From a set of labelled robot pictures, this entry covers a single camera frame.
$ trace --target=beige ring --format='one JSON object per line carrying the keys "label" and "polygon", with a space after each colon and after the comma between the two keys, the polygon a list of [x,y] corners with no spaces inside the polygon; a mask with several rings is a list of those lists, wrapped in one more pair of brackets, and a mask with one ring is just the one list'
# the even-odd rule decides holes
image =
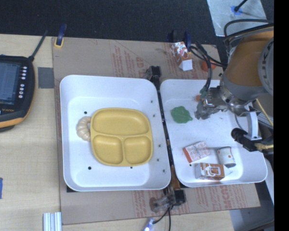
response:
{"label": "beige ring", "polygon": [[90,116],[84,116],[79,120],[76,126],[77,135],[85,141],[90,141],[90,130],[88,124],[91,121]]}

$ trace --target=cardboard sheet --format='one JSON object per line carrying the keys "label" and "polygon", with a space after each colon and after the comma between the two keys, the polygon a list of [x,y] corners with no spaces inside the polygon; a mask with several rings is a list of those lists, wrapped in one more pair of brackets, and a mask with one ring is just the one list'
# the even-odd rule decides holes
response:
{"label": "cardboard sheet", "polygon": [[[89,38],[65,38],[58,49],[53,46],[53,71],[57,122],[57,141],[60,177],[60,201],[63,224],[161,216],[149,206],[151,198],[164,196],[156,191],[74,192],[63,178],[61,111],[59,84],[71,74],[143,77],[149,66],[161,67],[161,81],[172,79],[206,79],[201,69],[202,60],[192,55],[193,70],[180,69],[170,51],[171,43],[124,41]],[[219,59],[217,50],[205,45],[208,54]],[[213,71],[219,79],[222,70]],[[172,215],[230,210],[260,206],[255,185],[240,184],[184,188],[186,203],[174,208]]]}

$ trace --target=screen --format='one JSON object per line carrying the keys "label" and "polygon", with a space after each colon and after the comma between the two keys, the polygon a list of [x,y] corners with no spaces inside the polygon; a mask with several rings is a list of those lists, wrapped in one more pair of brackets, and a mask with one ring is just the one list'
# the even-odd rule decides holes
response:
{"label": "screen", "polygon": [[19,63],[0,62],[0,103],[14,104],[20,66]]}

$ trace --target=can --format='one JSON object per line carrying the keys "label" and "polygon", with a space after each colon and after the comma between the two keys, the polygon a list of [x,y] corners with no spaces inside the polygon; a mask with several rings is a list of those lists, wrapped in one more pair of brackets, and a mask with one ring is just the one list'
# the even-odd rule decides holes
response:
{"label": "can", "polygon": [[220,163],[225,165],[227,168],[234,167],[236,165],[230,146],[219,148],[217,150],[217,155]]}

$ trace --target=small box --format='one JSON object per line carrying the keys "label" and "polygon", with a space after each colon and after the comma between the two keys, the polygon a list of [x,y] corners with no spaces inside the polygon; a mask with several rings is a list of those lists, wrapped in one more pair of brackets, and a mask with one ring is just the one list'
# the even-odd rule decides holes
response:
{"label": "small box", "polygon": [[183,148],[183,152],[189,163],[210,155],[210,151],[204,141],[200,141]]}
{"label": "small box", "polygon": [[180,69],[184,71],[193,69],[192,58],[184,42],[172,44],[170,50]]}
{"label": "small box", "polygon": [[199,163],[195,167],[196,179],[221,180],[231,171],[222,164]]}

